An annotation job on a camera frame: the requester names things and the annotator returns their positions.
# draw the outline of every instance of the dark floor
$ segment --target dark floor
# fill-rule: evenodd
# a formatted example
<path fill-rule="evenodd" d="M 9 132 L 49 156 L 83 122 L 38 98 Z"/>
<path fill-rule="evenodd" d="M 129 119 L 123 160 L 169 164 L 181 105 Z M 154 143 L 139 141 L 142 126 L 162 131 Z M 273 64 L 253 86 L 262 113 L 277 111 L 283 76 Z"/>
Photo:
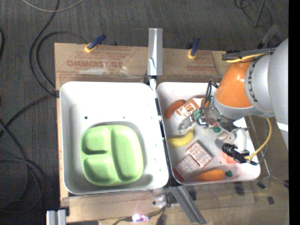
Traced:
<path fill-rule="evenodd" d="M 57 4 L 27 1 L 46 10 Z M 59 1 L 63 9 L 79 0 Z M 46 211 L 60 207 L 56 101 L 48 93 L 55 84 L 54 42 L 84 43 L 70 33 L 87 42 L 104 33 L 106 45 L 148 46 L 148 29 L 162 28 L 164 48 L 185 48 L 199 37 L 202 50 L 252 50 L 271 26 L 277 40 L 289 32 L 289 0 L 266 0 L 254 27 L 261 2 L 88 0 L 51 13 L 0 0 L 0 224 L 45 224 Z"/>

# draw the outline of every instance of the blue clamp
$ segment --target blue clamp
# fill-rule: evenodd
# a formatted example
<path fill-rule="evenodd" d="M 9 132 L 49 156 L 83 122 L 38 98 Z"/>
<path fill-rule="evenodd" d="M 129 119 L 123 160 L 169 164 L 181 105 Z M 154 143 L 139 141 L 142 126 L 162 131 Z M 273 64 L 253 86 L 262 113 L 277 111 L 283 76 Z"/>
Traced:
<path fill-rule="evenodd" d="M 101 36 L 97 37 L 94 41 L 92 41 L 91 43 L 87 44 L 84 49 L 86 52 L 90 53 L 91 51 L 93 51 L 98 44 L 102 44 L 102 42 L 106 39 L 105 34 L 102 34 Z"/>
<path fill-rule="evenodd" d="M 197 51 L 197 49 L 198 49 L 198 46 L 199 46 L 199 38 L 197 37 L 196 39 L 195 39 L 195 41 L 194 41 L 194 43 L 193 43 L 193 46 L 192 46 L 192 48 L 189 50 L 189 52 L 188 52 L 188 57 L 189 58 L 195 58 L 196 57 L 196 51 Z"/>

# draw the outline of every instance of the orange carrot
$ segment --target orange carrot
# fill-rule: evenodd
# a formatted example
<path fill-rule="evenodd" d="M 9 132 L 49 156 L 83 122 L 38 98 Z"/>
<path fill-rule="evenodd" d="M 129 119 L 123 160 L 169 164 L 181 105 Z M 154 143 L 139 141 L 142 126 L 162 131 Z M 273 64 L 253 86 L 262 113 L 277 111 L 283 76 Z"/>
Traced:
<path fill-rule="evenodd" d="M 217 181 L 223 180 L 226 173 L 222 169 L 213 169 L 208 172 L 201 173 L 195 176 L 196 181 Z"/>
<path fill-rule="evenodd" d="M 167 109 L 167 111 L 165 112 L 165 118 L 170 118 L 173 114 L 173 112 L 181 107 L 182 105 L 185 104 L 184 100 L 177 100 L 176 102 L 173 102 Z"/>

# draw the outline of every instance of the green divided plate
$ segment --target green divided plate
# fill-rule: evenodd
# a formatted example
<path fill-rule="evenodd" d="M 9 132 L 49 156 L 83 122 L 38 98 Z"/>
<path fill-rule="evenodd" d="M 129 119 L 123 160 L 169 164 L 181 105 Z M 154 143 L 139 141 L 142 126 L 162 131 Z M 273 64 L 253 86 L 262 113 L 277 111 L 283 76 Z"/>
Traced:
<path fill-rule="evenodd" d="M 125 125 L 91 127 L 81 137 L 86 179 L 99 186 L 128 184 L 143 173 L 143 154 L 136 132 Z"/>

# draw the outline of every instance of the toy banana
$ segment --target toy banana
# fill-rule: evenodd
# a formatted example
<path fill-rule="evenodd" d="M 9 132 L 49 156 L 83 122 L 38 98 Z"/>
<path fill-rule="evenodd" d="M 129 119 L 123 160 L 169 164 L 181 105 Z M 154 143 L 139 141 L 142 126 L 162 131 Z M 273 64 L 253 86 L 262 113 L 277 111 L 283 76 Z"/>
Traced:
<path fill-rule="evenodd" d="M 168 144 L 172 146 L 181 147 L 188 144 L 193 138 L 194 138 L 194 131 L 193 129 L 191 129 L 186 134 L 182 136 L 171 137 L 167 141 Z"/>

